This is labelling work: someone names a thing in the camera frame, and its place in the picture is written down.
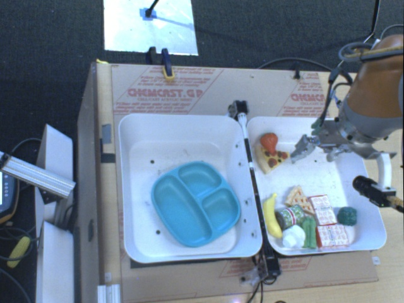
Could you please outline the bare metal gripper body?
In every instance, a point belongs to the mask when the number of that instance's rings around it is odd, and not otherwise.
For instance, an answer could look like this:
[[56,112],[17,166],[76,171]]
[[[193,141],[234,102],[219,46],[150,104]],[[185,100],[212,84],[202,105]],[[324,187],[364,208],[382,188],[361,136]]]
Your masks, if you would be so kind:
[[321,126],[314,128],[314,135],[323,148],[348,148],[364,143],[357,128],[342,119],[325,120]]

